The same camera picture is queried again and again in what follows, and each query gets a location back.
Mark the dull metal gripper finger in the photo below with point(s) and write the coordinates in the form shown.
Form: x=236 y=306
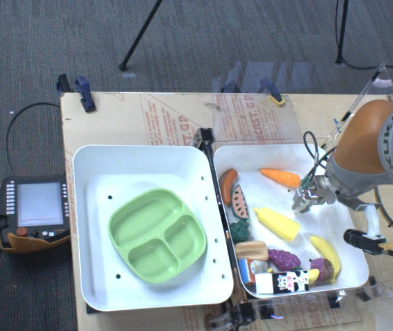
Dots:
x=308 y=205
x=298 y=200

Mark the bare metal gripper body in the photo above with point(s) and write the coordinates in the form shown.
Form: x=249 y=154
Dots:
x=322 y=193

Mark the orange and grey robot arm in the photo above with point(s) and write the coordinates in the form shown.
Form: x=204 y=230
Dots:
x=358 y=143

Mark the white plastic tray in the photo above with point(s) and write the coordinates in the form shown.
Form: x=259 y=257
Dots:
x=334 y=219
x=96 y=226

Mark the orange carrot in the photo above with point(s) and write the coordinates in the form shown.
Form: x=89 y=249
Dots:
x=281 y=177

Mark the yellow mustard bottle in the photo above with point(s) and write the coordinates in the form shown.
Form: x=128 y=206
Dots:
x=279 y=224

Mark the yellow banana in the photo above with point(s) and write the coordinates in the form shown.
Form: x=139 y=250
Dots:
x=329 y=252

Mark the watermelon slice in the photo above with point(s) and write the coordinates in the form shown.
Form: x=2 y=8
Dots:
x=239 y=202

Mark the purple grapes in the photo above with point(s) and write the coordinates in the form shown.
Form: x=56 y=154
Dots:
x=284 y=260

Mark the purple and brown cupcake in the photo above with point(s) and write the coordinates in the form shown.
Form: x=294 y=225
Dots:
x=322 y=267

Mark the green broccoli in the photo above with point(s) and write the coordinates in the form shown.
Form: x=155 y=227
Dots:
x=240 y=231

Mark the tan bread bun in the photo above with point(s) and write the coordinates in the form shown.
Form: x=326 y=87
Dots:
x=251 y=250

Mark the small yellow oval piece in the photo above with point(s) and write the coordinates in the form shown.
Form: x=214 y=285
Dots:
x=313 y=276

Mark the orange red sausage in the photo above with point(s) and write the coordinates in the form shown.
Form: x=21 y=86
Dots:
x=227 y=185

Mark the cow print milk carton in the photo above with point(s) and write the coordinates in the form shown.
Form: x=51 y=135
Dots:
x=282 y=282

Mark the orange juice carton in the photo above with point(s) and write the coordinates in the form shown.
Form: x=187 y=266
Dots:
x=250 y=269

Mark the green divided plate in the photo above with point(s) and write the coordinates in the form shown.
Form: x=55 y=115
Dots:
x=155 y=234

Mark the brown cardboard board red print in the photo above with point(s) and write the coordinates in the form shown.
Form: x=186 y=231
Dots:
x=169 y=119

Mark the black cylinder on white bracket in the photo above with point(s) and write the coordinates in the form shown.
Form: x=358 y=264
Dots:
x=358 y=240

